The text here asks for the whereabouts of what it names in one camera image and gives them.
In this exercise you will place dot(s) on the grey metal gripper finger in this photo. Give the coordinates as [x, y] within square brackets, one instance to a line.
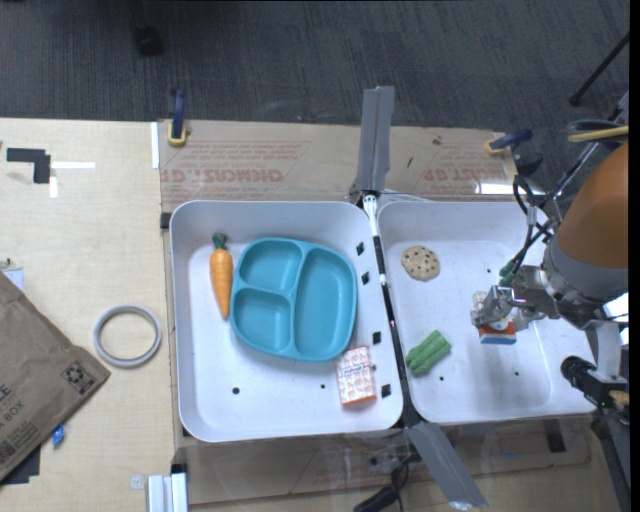
[522, 315]
[492, 302]

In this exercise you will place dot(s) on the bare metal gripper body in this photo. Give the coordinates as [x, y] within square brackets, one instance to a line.
[542, 292]

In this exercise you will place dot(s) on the red white blue small carton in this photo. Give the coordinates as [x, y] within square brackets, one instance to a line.
[497, 336]

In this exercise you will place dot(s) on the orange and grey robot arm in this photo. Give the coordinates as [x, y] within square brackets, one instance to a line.
[597, 210]

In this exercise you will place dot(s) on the white plastic tray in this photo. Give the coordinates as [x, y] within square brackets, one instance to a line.
[480, 380]
[270, 405]

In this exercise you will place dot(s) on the green beans bundle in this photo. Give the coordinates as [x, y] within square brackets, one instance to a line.
[427, 352]

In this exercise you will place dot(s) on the brown chocolate chip biscuit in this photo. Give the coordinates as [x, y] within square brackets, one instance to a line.
[420, 262]

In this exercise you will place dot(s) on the orange and white carton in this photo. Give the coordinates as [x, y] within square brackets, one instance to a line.
[356, 377]

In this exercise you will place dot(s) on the blue divided plate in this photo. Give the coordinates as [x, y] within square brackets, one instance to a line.
[320, 300]

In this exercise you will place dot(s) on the orange carrot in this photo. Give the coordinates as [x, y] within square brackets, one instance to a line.
[221, 280]

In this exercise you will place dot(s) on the brown cardboard board red print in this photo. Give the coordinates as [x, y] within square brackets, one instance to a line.
[260, 160]

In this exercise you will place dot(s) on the small blue packet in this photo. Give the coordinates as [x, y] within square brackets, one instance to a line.
[58, 434]

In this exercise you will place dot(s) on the brown paper bag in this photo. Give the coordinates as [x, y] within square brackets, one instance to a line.
[35, 370]

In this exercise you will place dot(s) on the black cylinder on white bracket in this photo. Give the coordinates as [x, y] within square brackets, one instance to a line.
[592, 382]

